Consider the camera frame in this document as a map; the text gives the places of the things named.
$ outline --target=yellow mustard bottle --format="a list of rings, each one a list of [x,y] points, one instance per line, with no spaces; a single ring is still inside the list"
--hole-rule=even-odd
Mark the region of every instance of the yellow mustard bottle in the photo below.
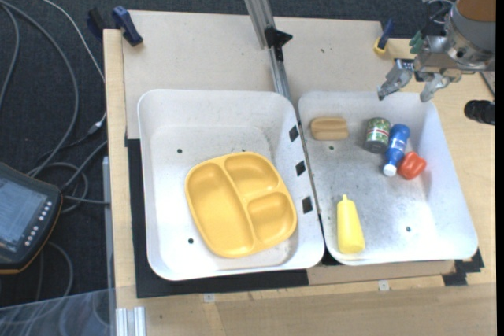
[[[365,248],[364,234],[355,203],[344,194],[336,206],[338,249],[341,253],[358,253]]]

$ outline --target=white bottle cap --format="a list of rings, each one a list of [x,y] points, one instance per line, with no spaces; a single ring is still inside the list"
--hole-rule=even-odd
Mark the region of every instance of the white bottle cap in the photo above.
[[[384,166],[384,174],[386,176],[394,176],[397,172],[397,168],[393,164],[385,164]]]

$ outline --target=white tray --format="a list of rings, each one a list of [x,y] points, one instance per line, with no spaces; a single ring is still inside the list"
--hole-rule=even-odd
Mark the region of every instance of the white tray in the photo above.
[[[379,101],[374,92],[312,92],[301,97],[298,108],[325,242],[335,259],[362,265],[466,259],[476,252],[476,231],[431,102],[422,103],[418,94],[409,93]],[[350,136],[315,140],[309,124],[319,116],[345,118]],[[420,176],[386,177],[381,171],[384,156],[363,148],[367,121],[375,116],[409,126],[408,150],[427,161]],[[335,205],[343,194],[357,206],[366,242],[353,255],[338,250]]]
[[[169,280],[197,279],[257,271],[309,268],[324,253],[308,172],[292,104],[266,91],[151,90],[139,100],[146,212],[147,257]],[[241,258],[213,254],[198,232],[184,193],[196,164],[242,150],[270,159],[295,204],[298,226],[286,241]],[[303,199],[313,209],[303,212]]]

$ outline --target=black hole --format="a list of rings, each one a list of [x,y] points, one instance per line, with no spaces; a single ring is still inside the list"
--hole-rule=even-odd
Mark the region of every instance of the black hole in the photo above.
[[[302,200],[302,212],[307,214],[307,212],[311,212],[313,210],[312,199],[311,197],[304,198]]]
[[[300,176],[304,171],[306,171],[305,161],[301,161],[296,165],[296,172]]]
[[[289,131],[289,137],[291,138],[291,142],[296,140],[299,136],[298,128],[296,126],[293,126],[292,129]]]

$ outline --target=red pepper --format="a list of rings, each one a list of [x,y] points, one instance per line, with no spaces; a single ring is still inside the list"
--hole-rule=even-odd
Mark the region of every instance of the red pepper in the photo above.
[[[427,166],[427,162],[414,151],[407,153],[398,166],[397,173],[406,179],[413,179],[420,175]]]

